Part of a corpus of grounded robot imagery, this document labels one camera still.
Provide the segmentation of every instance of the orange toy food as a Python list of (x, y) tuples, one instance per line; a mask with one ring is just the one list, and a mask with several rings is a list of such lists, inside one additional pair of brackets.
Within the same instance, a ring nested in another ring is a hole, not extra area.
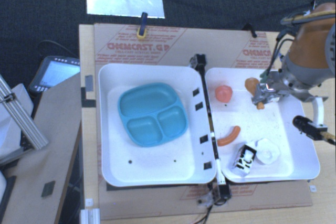
[[(256, 78), (249, 78), (245, 80), (245, 88), (254, 96), (258, 83), (259, 80), (257, 80)], [(259, 102), (257, 104), (257, 109), (264, 109), (264, 108), (265, 106), (262, 102)]]
[(228, 103), (231, 100), (232, 93), (232, 88), (227, 85), (218, 86), (215, 90), (216, 99), (223, 103)]
[(240, 133), (240, 127), (238, 125), (234, 126), (232, 132), (227, 137), (217, 140), (217, 145), (225, 146), (225, 145), (230, 144), (234, 139), (237, 138), (239, 133)]

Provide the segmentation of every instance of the cardboard sheet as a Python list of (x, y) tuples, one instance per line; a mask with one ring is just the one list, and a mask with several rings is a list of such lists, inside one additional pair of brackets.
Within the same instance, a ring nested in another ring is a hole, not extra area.
[[(138, 40), (135, 25), (96, 24), (94, 27), (96, 74), (111, 62), (187, 66), (195, 54), (206, 54), (212, 67), (260, 68), (269, 65), (271, 51), (266, 33), (253, 38), (248, 31), (149, 26)], [(197, 206), (206, 185), (114, 188), (101, 174), (101, 137), (97, 102), (99, 208), (102, 220), (204, 213)], [(232, 185), (233, 197), (214, 212), (311, 206), (306, 181)]]

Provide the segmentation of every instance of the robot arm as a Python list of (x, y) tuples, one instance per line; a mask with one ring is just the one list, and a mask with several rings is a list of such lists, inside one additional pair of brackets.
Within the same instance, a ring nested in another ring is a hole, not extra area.
[[(256, 85), (252, 97), (254, 105), (267, 104), (288, 95), (292, 95), (302, 102), (317, 103), (317, 97), (311, 95), (309, 90), (325, 80), (335, 77), (335, 3), (321, 4), (310, 13), (309, 17), (308, 20), (305, 19), (305, 16), (301, 16), (300, 21), (307, 21), (307, 23), (303, 23), (297, 32), (288, 53), (282, 59), (281, 69), (270, 71), (280, 50), (277, 45), (286, 31), (279, 34), (270, 67), (261, 75), (263, 78)], [(314, 109), (314, 114), (318, 111), (321, 115), (321, 109)], [(312, 132), (311, 126), (315, 127), (317, 129), (315, 131), (319, 134), (326, 131), (325, 125), (321, 129), (319, 128), (321, 122), (314, 121), (297, 119), (293, 123), (303, 132), (305, 130)], [(314, 137), (316, 140), (323, 139), (323, 136), (314, 135)]]

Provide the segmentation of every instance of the black wire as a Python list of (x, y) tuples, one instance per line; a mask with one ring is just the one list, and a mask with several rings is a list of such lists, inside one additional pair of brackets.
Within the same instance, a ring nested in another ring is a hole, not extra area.
[(267, 73), (266, 75), (268, 76), (271, 68), (272, 68), (272, 65), (274, 64), (275, 60), (277, 59), (278, 57), (278, 54), (280, 53), (280, 49), (281, 47), (283, 46), (283, 44), (287, 41), (291, 41), (293, 42), (294, 40), (293, 39), (290, 39), (290, 38), (285, 38), (284, 40), (281, 41), (281, 43), (279, 44), (279, 41), (276, 43), (275, 47), (274, 47), (274, 50), (273, 50), (273, 54), (272, 54), (272, 57), (271, 57), (271, 61), (270, 61), (270, 64), (268, 66), (268, 68), (266, 69), (267, 70)]
[[(294, 20), (294, 17), (296, 17), (296, 16), (298, 16), (298, 15), (302, 15), (302, 16), (304, 16), (306, 14), (306, 12), (294, 12), (294, 13), (291, 13), (291, 14), (289, 14), (288, 16), (286, 16), (285, 18), (283, 18), (281, 21), (280, 21), (280, 24), (282, 24), (282, 25), (287, 25), (287, 26), (294, 26), (294, 24), (293, 24), (293, 20)], [(289, 24), (289, 23), (285, 23), (284, 21), (286, 20), (286, 19), (289, 19), (289, 18), (291, 18), (292, 20), (291, 20), (291, 23)]]
[(200, 224), (200, 223), (202, 223), (202, 224), (206, 224), (206, 222), (208, 221), (208, 217), (209, 217), (209, 215), (210, 215), (210, 212), (211, 212), (211, 209), (212, 209), (212, 205), (208, 208), (208, 211), (206, 212), (206, 215), (203, 217), (203, 218), (201, 218), (198, 222), (195, 222), (195, 223), (193, 223), (193, 224)]
[(72, 186), (68, 188), (68, 190), (67, 190), (67, 195), (68, 195), (69, 193), (71, 193), (71, 192), (77, 187), (77, 185), (78, 185), (79, 183), (81, 183), (82, 178), (83, 178), (83, 175), (81, 175), (81, 176), (76, 180), (76, 182), (73, 183)]
[(216, 206), (222, 206), (224, 204), (226, 204), (227, 200), (224, 200), (224, 201), (218, 201), (218, 202), (215, 202), (214, 205)]
[(48, 39), (45, 39), (45, 40), (42, 40), (40, 41), (38, 44), (37, 44), (37, 50), (38, 50), (38, 53), (39, 53), (39, 56), (41, 58), (43, 58), (43, 55), (41, 54), (41, 51), (40, 51), (40, 48), (41, 48), (41, 44), (45, 44), (45, 43), (50, 43), (50, 44), (53, 44), (53, 45), (56, 45), (60, 48), (62, 48), (63, 50), (67, 51), (68, 53), (70, 53), (72, 56), (74, 56), (75, 58), (78, 58), (78, 56), (76, 54), (74, 54), (72, 51), (70, 51), (69, 49), (67, 49), (66, 47), (64, 47), (63, 45), (61, 45), (60, 43), (57, 43), (53, 40), (48, 40)]
[(331, 145), (336, 146), (336, 142), (333, 139), (328, 139), (327, 142)]
[(66, 224), (70, 224), (74, 218), (77, 216), (78, 210), (80, 209), (80, 200), (76, 205), (76, 208), (74, 209), (72, 215), (69, 217), (68, 221), (66, 222)]

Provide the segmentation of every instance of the screen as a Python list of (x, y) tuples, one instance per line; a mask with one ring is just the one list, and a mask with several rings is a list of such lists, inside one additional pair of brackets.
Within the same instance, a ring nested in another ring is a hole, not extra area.
[(79, 66), (51, 61), (41, 79), (42, 86), (52, 87), (72, 77), (80, 71)]

